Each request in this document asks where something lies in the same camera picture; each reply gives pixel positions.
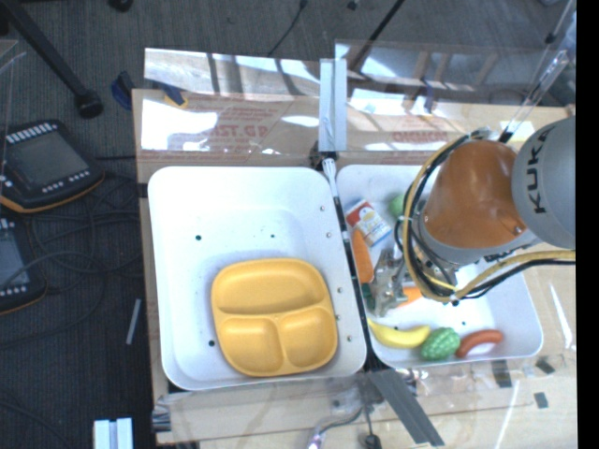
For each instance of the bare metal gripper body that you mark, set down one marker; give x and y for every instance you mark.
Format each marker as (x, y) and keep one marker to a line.
(433, 271)

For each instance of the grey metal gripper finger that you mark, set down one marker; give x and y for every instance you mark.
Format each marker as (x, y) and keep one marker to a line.
(394, 264)
(383, 297)

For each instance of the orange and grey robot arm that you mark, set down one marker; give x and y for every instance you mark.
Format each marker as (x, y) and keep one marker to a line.
(472, 194)

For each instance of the small orange toy piece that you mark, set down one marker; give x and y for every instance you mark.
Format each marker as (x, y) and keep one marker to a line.
(413, 295)

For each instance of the orange carrot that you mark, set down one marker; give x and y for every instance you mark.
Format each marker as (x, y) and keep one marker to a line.
(361, 257)

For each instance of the yellow banana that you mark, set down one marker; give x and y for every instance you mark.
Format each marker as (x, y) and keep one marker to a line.
(400, 337)

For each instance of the white and orange carton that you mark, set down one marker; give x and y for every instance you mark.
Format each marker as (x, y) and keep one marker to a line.
(369, 222)

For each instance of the light green round toy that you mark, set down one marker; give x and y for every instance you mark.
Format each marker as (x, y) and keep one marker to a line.
(398, 205)

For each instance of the green grapes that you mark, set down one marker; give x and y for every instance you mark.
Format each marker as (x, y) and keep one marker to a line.
(440, 344)

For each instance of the red-brown sausage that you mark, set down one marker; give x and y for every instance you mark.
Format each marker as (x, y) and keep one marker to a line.
(479, 341)

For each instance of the white plastic tray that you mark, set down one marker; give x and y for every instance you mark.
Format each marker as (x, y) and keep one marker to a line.
(507, 316)
(243, 204)

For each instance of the yellow divided plate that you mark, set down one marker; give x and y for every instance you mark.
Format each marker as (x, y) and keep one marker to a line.
(273, 316)

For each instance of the brown cardboard board red print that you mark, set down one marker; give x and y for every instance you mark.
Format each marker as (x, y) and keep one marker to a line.
(234, 124)

